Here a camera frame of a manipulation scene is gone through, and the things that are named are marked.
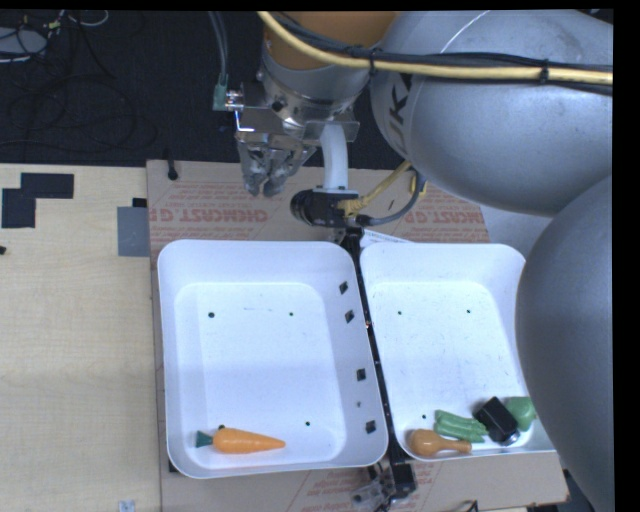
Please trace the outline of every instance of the white tube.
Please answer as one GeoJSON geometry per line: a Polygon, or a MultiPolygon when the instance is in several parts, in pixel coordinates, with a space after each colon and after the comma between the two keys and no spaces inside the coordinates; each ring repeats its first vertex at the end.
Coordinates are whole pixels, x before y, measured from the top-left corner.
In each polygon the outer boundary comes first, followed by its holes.
{"type": "Polygon", "coordinates": [[[346,190],[349,183],[347,139],[339,123],[327,123],[320,135],[324,156],[324,185],[326,191],[346,190]]]}

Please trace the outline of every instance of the toy carrot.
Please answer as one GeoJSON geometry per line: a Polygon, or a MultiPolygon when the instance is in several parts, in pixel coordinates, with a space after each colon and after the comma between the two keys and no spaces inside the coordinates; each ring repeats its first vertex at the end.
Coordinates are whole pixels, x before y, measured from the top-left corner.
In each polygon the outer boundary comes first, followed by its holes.
{"type": "Polygon", "coordinates": [[[224,453],[253,453],[284,448],[285,442],[275,437],[248,432],[237,428],[223,427],[213,436],[198,432],[196,448],[213,445],[224,453]]]}

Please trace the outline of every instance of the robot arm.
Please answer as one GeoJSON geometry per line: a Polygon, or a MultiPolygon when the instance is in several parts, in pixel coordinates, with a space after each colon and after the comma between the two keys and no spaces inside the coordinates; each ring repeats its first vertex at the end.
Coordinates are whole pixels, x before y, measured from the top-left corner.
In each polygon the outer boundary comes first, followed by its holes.
{"type": "Polygon", "coordinates": [[[345,205],[360,199],[348,187],[352,106],[369,86],[403,169],[481,205],[552,217],[519,284],[519,357],[566,467],[597,512],[615,510],[613,26],[559,9],[259,14],[260,84],[230,91],[226,107],[250,193],[277,194],[321,148],[325,182],[292,209],[347,225],[345,205]]]}

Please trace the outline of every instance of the green pea pod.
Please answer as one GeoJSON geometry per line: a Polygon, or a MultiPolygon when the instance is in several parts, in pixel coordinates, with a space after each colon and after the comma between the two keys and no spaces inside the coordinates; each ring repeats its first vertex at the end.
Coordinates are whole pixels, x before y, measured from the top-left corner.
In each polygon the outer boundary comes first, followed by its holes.
{"type": "Polygon", "coordinates": [[[435,418],[436,422],[440,425],[448,425],[451,427],[472,430],[480,435],[488,434],[487,427],[475,418],[463,418],[462,416],[458,416],[456,414],[452,414],[440,409],[436,410],[435,418]]]}
{"type": "Polygon", "coordinates": [[[470,443],[484,443],[484,437],[470,429],[435,423],[433,425],[433,430],[441,436],[450,436],[457,439],[464,439],[465,441],[469,441],[470,443]]]}

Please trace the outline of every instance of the white plastic bin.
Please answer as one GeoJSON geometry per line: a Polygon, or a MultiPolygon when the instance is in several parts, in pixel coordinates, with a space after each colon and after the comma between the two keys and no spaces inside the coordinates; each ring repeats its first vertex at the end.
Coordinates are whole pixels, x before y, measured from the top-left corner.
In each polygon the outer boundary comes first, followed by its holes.
{"type": "Polygon", "coordinates": [[[486,437],[470,454],[424,458],[408,436],[433,429],[437,409],[471,418],[493,396],[527,396],[514,311],[525,260],[501,244],[366,247],[361,267],[376,344],[401,447],[416,459],[553,450],[539,420],[505,447],[486,437]]]}
{"type": "Polygon", "coordinates": [[[388,432],[353,262],[329,242],[180,240],[158,258],[167,448],[192,478],[367,466],[388,432]],[[196,448],[219,425],[284,448],[196,448]]]}

